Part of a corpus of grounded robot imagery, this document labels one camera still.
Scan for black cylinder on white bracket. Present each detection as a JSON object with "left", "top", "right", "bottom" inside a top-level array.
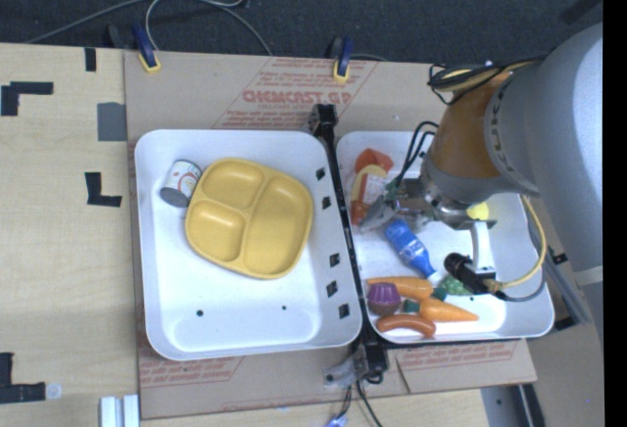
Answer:
[{"left": 443, "top": 213, "right": 500, "bottom": 295}]

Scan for white plastic tray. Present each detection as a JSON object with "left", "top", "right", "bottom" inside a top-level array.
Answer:
[
  {"left": 335, "top": 129, "right": 556, "bottom": 345},
  {"left": 133, "top": 128, "right": 364, "bottom": 362}
]

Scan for thin black rod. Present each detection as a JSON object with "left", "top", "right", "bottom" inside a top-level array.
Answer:
[{"left": 320, "top": 129, "right": 379, "bottom": 390}]

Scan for orange and yellow packet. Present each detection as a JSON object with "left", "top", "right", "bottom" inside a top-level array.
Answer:
[{"left": 349, "top": 148, "right": 395, "bottom": 226}]

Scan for green grapes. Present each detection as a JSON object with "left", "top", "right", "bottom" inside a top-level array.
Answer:
[{"left": 430, "top": 274, "right": 472, "bottom": 303}]

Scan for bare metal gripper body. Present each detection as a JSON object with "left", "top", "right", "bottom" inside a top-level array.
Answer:
[{"left": 390, "top": 178, "right": 474, "bottom": 229}]

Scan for white can with orange print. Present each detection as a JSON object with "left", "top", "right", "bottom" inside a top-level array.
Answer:
[{"left": 159, "top": 159, "right": 204, "bottom": 209}]

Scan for orange carrot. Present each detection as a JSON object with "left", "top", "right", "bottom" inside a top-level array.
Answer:
[
  {"left": 365, "top": 275, "right": 435, "bottom": 302},
  {"left": 401, "top": 296, "right": 480, "bottom": 324}
]

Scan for black block with thin wires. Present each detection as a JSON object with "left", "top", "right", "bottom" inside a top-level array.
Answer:
[
  {"left": 360, "top": 340, "right": 391, "bottom": 385},
  {"left": 307, "top": 103, "right": 340, "bottom": 138}
]

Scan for yellow round toy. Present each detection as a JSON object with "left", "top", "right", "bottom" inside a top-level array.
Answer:
[{"left": 464, "top": 201, "right": 492, "bottom": 222}]

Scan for orange sausage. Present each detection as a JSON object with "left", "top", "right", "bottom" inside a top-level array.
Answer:
[{"left": 375, "top": 313, "right": 438, "bottom": 339}]

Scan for yellow divided plate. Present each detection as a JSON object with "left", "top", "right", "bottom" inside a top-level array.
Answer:
[{"left": 183, "top": 157, "right": 315, "bottom": 281}]

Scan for brown cardboard board red print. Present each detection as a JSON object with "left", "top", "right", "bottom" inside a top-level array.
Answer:
[{"left": 121, "top": 50, "right": 540, "bottom": 420}]

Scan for blue bottle with white cap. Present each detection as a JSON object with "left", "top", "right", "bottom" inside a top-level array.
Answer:
[{"left": 383, "top": 217, "right": 443, "bottom": 283}]

